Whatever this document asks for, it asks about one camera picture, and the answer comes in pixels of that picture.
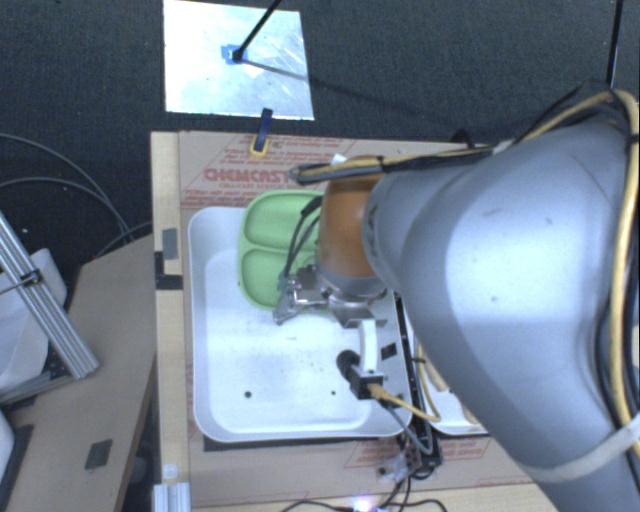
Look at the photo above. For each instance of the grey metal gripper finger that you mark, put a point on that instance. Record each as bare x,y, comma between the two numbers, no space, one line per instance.
286,309

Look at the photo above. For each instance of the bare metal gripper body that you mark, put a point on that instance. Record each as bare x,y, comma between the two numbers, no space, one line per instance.
356,309

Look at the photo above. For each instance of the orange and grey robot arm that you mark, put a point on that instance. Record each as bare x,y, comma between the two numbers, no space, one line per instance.
490,260

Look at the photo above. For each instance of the white plastic tray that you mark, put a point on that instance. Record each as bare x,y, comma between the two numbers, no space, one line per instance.
280,365
452,412

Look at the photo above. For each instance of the green divided plate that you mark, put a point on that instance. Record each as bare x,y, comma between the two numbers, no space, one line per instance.
265,240

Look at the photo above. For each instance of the thin black rod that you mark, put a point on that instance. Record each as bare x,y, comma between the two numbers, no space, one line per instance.
411,360

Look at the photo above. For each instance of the brown cardboard board red print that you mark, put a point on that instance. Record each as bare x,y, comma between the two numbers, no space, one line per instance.
220,170

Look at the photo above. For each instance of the black cylinder on white bracket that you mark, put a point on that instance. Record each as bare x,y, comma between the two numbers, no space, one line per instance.
368,345

